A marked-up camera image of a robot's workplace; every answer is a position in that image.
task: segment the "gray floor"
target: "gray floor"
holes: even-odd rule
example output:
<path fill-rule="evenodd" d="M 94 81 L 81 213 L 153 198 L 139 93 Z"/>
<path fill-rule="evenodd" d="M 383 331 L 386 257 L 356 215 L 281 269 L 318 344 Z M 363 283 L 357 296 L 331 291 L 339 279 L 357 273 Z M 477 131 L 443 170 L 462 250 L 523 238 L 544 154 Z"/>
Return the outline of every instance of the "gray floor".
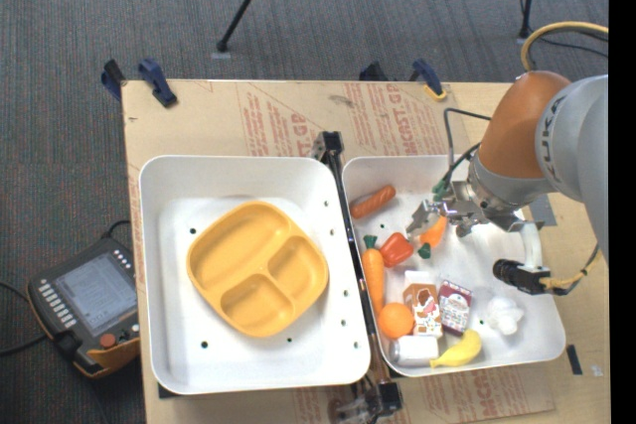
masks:
<path fill-rule="evenodd" d="M 0 0 L 0 281 L 68 259 L 128 217 L 121 106 L 100 82 L 156 59 L 169 78 L 357 79 L 379 61 L 408 79 L 424 58 L 442 81 L 511 82 L 523 72 L 524 0 Z M 530 27 L 607 27 L 609 0 L 533 0 Z M 540 69 L 574 80 L 607 72 L 607 45 L 576 33 L 539 42 Z M 129 242 L 127 226 L 116 236 Z M 0 349 L 39 332 L 0 288 Z M 144 422 L 140 367 L 89 382 L 50 342 L 0 357 L 0 422 Z"/>

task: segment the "brown sausage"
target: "brown sausage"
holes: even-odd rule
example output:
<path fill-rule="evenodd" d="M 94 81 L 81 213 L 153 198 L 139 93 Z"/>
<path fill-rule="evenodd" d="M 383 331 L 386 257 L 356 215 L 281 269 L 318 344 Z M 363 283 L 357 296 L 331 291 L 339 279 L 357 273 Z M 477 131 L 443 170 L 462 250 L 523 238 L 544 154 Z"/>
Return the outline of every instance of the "brown sausage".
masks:
<path fill-rule="evenodd" d="M 366 200 L 361 201 L 359 204 L 349 207 L 351 217 L 353 219 L 360 219 L 371 212 L 377 211 L 381 206 L 386 204 L 396 195 L 396 188 L 391 185 L 384 186 L 380 190 L 373 193 Z"/>

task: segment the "yellow divided plate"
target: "yellow divided plate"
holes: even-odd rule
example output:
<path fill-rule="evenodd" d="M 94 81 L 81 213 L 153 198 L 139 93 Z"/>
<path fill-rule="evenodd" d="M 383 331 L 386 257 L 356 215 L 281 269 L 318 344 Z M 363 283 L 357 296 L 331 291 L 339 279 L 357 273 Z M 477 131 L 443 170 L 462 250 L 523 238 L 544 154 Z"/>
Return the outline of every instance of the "yellow divided plate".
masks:
<path fill-rule="evenodd" d="M 248 336 L 272 336 L 320 297 L 329 279 L 316 244 L 283 211 L 246 202 L 199 235 L 188 251 L 199 293 Z"/>

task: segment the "orange fruit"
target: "orange fruit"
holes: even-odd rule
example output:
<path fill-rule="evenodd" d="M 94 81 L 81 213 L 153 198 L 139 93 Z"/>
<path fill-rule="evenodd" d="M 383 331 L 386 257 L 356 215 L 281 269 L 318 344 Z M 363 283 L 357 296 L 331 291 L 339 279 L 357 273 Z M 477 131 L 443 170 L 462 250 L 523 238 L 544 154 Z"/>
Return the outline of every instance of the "orange fruit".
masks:
<path fill-rule="evenodd" d="M 412 311 L 401 302 L 389 302 L 378 316 L 378 327 L 391 340 L 410 334 L 414 325 Z"/>

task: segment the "yellow banana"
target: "yellow banana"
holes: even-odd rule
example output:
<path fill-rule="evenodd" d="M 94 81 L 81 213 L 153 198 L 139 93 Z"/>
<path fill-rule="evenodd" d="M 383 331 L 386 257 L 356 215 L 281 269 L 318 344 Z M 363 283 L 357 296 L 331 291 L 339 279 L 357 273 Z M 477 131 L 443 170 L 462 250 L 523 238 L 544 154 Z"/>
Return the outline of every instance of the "yellow banana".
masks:
<path fill-rule="evenodd" d="M 440 357 L 432 358 L 430 366 L 438 365 L 463 365 L 470 362 L 481 352 L 481 338 L 479 333 L 472 329 L 466 329 L 459 343 L 446 350 Z"/>

